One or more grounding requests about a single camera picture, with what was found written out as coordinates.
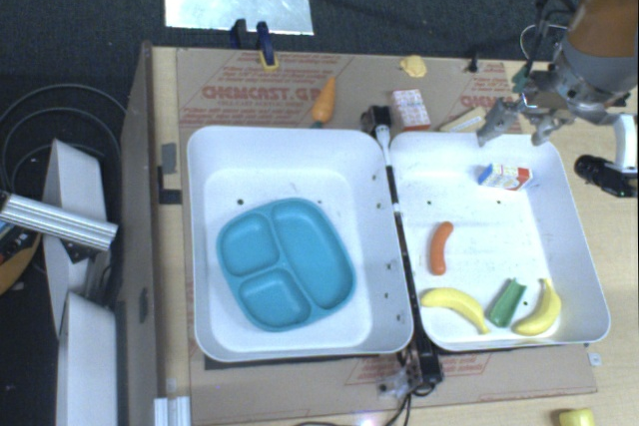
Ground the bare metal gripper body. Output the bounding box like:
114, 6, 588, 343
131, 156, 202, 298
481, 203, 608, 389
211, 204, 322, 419
520, 64, 628, 127

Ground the pale flat packet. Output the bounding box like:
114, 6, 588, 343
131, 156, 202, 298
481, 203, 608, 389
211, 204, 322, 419
438, 107, 486, 134

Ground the blue white red carton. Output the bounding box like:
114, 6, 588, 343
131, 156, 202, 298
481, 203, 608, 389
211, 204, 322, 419
476, 163, 534, 193

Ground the white carton with orange print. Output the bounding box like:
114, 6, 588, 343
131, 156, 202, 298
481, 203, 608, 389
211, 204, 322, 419
389, 88, 432, 133

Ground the pale yellow biscuit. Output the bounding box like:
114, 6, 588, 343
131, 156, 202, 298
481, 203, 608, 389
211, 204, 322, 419
399, 54, 428, 78

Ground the white plastic tray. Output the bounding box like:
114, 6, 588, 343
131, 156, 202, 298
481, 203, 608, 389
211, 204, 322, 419
186, 125, 415, 363
388, 130, 612, 353

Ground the orange sausage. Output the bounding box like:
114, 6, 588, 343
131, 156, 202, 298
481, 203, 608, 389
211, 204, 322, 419
428, 220, 455, 277

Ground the thin black and white rod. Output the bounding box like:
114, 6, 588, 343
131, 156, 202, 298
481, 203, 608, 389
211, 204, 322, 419
375, 124, 431, 368

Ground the orange carrot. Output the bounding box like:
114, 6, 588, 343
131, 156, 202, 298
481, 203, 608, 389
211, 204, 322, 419
310, 76, 337, 131

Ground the yellow banana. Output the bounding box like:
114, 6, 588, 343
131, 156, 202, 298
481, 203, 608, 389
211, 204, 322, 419
510, 277, 563, 337
419, 286, 492, 336

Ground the brown cardboard board red print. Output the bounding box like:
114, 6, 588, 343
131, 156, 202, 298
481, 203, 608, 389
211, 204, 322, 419
175, 47, 598, 420

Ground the blue divided plate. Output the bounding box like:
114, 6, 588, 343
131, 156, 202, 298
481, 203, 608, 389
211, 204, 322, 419
215, 197, 357, 333

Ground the yellow-green rounded block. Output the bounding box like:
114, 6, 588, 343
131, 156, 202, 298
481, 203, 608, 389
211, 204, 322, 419
558, 407, 597, 426

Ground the black cylinder on white bracket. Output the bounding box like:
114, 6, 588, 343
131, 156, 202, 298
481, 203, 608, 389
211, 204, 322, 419
573, 112, 639, 199

